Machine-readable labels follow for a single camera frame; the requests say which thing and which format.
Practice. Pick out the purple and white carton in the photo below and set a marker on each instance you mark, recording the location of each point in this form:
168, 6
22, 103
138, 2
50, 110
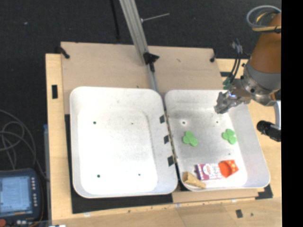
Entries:
209, 172

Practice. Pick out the white plastic tray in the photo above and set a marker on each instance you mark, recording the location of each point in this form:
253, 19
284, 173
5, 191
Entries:
208, 117
118, 150

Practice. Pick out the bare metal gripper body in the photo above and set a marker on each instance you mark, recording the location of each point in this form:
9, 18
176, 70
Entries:
258, 97

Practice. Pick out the orange packet with yellow dots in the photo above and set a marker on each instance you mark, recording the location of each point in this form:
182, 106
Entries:
227, 168

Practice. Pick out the green clover-shaped toy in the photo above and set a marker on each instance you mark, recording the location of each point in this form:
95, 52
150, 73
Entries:
190, 139
229, 136

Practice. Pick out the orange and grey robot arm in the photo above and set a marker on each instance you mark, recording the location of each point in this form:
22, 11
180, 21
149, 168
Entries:
267, 53

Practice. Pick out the brown cardboard board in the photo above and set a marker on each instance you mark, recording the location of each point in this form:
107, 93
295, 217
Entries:
106, 65

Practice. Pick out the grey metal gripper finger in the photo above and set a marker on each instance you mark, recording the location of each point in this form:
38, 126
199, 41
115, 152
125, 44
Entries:
229, 104
220, 103

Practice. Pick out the black cylinder on white bracket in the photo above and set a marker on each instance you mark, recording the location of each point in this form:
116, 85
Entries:
268, 129

